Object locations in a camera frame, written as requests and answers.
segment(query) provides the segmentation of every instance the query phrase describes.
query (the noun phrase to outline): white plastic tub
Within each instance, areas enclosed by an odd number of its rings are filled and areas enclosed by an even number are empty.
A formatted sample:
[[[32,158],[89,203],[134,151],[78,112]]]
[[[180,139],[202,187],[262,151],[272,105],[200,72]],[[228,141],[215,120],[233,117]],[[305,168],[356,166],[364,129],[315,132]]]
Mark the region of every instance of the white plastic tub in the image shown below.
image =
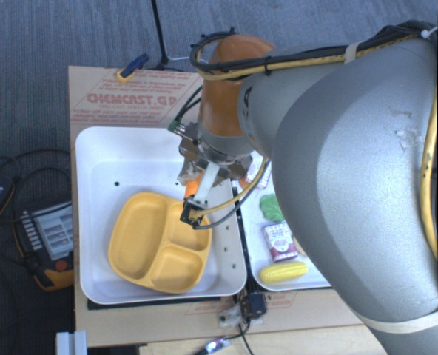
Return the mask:
[[[180,138],[166,129],[91,127],[75,142],[78,179],[80,279],[86,296],[102,305],[230,296],[246,281],[246,266],[235,217],[213,229],[200,282],[184,294],[165,294],[119,277],[107,251],[118,213],[129,197],[151,191],[182,199],[176,181],[183,165]],[[208,201],[232,197],[230,182],[215,187]],[[208,216],[215,222],[233,206]]]

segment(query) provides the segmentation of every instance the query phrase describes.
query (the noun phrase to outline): white tape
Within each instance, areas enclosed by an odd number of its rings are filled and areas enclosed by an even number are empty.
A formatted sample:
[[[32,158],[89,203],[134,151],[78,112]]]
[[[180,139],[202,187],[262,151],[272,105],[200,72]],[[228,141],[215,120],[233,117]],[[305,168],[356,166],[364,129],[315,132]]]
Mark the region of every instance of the white tape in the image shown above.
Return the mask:
[[[427,328],[438,326],[438,311],[428,314],[427,316],[411,319],[410,321],[405,322],[379,322],[361,316],[355,311],[353,312],[369,328],[382,331],[383,333],[411,334],[426,330]]]
[[[355,60],[355,56],[357,53],[357,46],[359,45],[360,42],[355,42],[354,44],[350,44],[347,46],[346,52],[344,53],[344,64]]]

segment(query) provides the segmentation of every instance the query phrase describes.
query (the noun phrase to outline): yellow plate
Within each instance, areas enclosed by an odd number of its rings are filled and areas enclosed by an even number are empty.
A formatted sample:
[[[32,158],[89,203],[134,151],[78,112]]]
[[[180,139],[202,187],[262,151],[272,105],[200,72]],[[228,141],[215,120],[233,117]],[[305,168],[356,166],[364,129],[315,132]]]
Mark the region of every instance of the yellow plate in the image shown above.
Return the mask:
[[[180,221],[183,202],[153,192],[133,195],[122,208],[109,243],[109,262],[125,280],[170,294],[198,284],[211,248],[211,229]],[[202,224],[209,221],[205,217]]]

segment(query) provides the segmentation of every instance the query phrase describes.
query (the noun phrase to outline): black connector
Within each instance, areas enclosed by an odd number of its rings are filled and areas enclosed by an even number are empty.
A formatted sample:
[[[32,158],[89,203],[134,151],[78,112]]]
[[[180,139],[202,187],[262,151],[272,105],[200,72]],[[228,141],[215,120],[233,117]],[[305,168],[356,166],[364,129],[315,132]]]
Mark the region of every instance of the black connector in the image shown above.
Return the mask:
[[[247,294],[240,300],[240,312],[245,320],[256,320],[266,313],[265,295],[260,292]]]

